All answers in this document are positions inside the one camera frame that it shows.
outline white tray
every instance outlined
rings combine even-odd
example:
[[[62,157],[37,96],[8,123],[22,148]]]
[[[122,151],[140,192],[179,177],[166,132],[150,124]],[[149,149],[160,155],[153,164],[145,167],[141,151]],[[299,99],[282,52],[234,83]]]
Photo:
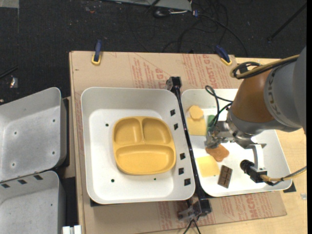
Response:
[[[215,92],[219,97],[233,100],[237,93],[237,89],[215,89]],[[188,109],[192,105],[198,105],[201,109],[203,109],[206,122],[209,115],[216,114],[215,98],[205,89],[186,90],[181,96],[181,101],[185,117],[188,116]],[[227,105],[228,102],[219,100],[219,104],[220,108],[222,108],[223,106]],[[227,111],[224,110],[220,114],[219,120],[225,120],[226,115]],[[205,150],[205,136],[190,136],[190,140],[195,158],[209,156]],[[266,130],[262,132],[261,134],[254,137],[254,142],[267,144],[263,148],[263,153],[264,165],[265,168],[268,169],[268,176],[283,177],[291,173],[275,130]],[[280,182],[275,186],[270,186],[265,183],[253,182],[250,177],[240,168],[240,163],[244,159],[254,162],[254,155],[252,150],[243,149],[236,143],[225,143],[222,145],[224,145],[224,147],[229,150],[230,154],[222,162],[218,162],[218,166],[220,170],[222,165],[232,168],[233,172],[231,181],[228,188],[222,187],[217,184],[218,176],[203,177],[197,166],[200,184],[207,194],[219,197],[285,190],[291,186],[292,180]]]
[[[173,93],[164,89],[89,88],[81,95],[81,106],[87,191],[93,201],[113,204],[185,200],[194,194],[189,150]],[[157,117],[168,124],[176,149],[176,163],[170,171],[128,175],[118,169],[113,127],[119,119],[131,116]]]
[[[0,184],[0,233],[61,234],[65,192],[55,172]]]
[[[61,165],[66,158],[66,124],[58,88],[0,106],[0,182]]]

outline cardboard sheet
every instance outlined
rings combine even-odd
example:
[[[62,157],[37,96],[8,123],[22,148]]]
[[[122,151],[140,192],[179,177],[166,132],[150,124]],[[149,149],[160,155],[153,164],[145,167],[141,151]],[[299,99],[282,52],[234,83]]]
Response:
[[[230,78],[232,66],[217,55],[102,53],[101,64],[91,63],[93,52],[70,53],[72,98],[78,150],[79,221],[86,234],[138,234],[185,228],[177,213],[187,208],[184,201],[129,203],[92,206],[86,190],[81,93],[89,87],[164,88],[170,76],[180,76],[183,90],[238,88],[241,81]],[[201,217],[198,225],[239,222],[286,215],[280,192],[211,198],[213,212]]]

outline black tripod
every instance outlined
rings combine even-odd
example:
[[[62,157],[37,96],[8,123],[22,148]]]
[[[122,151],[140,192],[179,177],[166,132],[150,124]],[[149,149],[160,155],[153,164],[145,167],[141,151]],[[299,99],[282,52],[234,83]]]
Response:
[[[303,11],[305,8],[307,7],[307,2],[296,12],[293,14],[293,16],[291,18],[289,18],[278,30],[276,30],[276,32],[274,34],[272,34],[270,37],[268,37],[268,42],[271,42],[273,40],[273,38],[282,31],[283,28],[285,28],[288,23],[290,23],[296,16],[298,16],[301,11]]]

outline yellow plate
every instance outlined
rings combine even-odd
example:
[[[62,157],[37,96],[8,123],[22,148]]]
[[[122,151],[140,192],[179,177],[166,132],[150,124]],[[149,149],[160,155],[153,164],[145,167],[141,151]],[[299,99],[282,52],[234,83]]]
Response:
[[[155,117],[126,117],[113,129],[113,148],[120,170],[131,175],[167,172],[176,163],[168,125]]]

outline dark background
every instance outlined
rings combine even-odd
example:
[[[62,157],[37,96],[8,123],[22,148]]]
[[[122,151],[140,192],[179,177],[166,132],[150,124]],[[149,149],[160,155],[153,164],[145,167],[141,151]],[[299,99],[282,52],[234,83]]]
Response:
[[[102,51],[214,53],[220,44],[237,57],[297,55],[307,44],[306,8],[267,38],[306,1],[194,0],[193,9],[213,21],[191,12],[159,19],[155,8],[111,1],[19,0],[19,9],[0,8],[0,73],[18,68],[0,79],[0,105],[53,86],[69,96],[68,53],[92,51],[97,39]]]

